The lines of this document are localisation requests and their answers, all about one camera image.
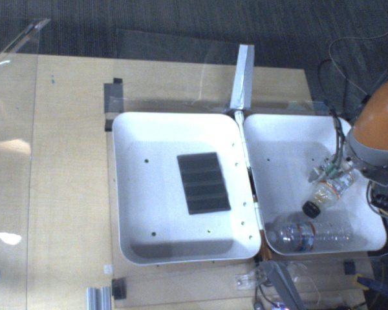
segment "white plastic tray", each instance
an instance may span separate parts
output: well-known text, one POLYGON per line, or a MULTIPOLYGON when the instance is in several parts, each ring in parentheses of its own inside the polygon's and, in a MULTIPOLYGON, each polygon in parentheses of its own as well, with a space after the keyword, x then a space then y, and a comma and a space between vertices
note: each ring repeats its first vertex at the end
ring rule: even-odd
POLYGON ((127 112, 113 125, 120 248, 135 264, 253 257, 261 237, 237 124, 127 112), (216 152, 231 210, 188 214, 177 156, 216 152))
MULTIPOLYGON (((341 122, 347 133, 350 125, 344 120, 341 122)), ((308 182, 310 171, 335 151, 335 130, 332 118, 326 116, 254 114, 246 118, 244 133, 261 215, 267 228, 279 217, 301 212, 312 190, 308 182)), ((354 241, 344 250, 337 248, 328 253, 374 251, 386 243, 382 219, 370 210, 365 199, 367 180, 357 171, 354 174, 355 184, 328 209, 346 214, 354 231, 354 241)), ((270 246, 281 253, 274 245, 270 246)))

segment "wooden table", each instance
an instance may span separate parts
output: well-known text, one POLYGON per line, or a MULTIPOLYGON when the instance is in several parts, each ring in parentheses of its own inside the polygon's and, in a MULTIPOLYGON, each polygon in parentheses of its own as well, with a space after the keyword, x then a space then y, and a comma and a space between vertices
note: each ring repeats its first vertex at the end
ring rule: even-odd
MULTIPOLYGON (((234 69, 38 56, 28 219, 29 310, 82 310, 87 287, 111 284, 114 218, 109 207, 103 84, 121 76, 124 88, 166 98, 179 90, 197 90, 199 83, 206 92, 231 89, 234 69)), ((302 70, 255 68, 253 91, 258 100, 276 104, 310 101, 302 70)), ((150 309, 249 310, 252 298, 150 309)))

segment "plastic bottle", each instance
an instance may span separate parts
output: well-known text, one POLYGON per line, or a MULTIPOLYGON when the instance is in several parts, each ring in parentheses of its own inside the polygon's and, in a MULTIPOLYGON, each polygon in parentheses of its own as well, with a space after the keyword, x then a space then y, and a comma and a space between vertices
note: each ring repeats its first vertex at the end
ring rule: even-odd
POLYGON ((315 218, 323 209, 334 205, 353 183, 354 177, 349 172, 343 172, 334 179, 326 178, 317 182, 312 199, 302 206, 303 212, 308 217, 315 218))
POLYGON ((348 222, 288 223, 266 232, 270 245, 280 253, 336 251, 345 249, 352 241, 348 222))

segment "black bottle cap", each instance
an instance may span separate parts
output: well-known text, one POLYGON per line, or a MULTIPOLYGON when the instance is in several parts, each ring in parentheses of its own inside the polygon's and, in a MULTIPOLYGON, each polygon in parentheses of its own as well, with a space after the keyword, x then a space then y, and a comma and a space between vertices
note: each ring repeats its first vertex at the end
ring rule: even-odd
POLYGON ((302 206, 302 210, 307 216, 311 218, 316 218, 321 213, 319 207, 311 201, 306 201, 302 206))

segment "white sticker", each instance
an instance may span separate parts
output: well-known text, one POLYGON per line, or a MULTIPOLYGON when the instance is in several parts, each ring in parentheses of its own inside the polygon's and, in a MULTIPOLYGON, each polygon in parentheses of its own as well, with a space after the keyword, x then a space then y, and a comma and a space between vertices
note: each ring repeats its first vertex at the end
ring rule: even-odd
POLYGON ((105 264, 105 265, 103 266, 103 272, 104 272, 105 274, 113 274, 113 272, 114 272, 114 267, 113 267, 113 265, 112 265, 112 264, 105 264))

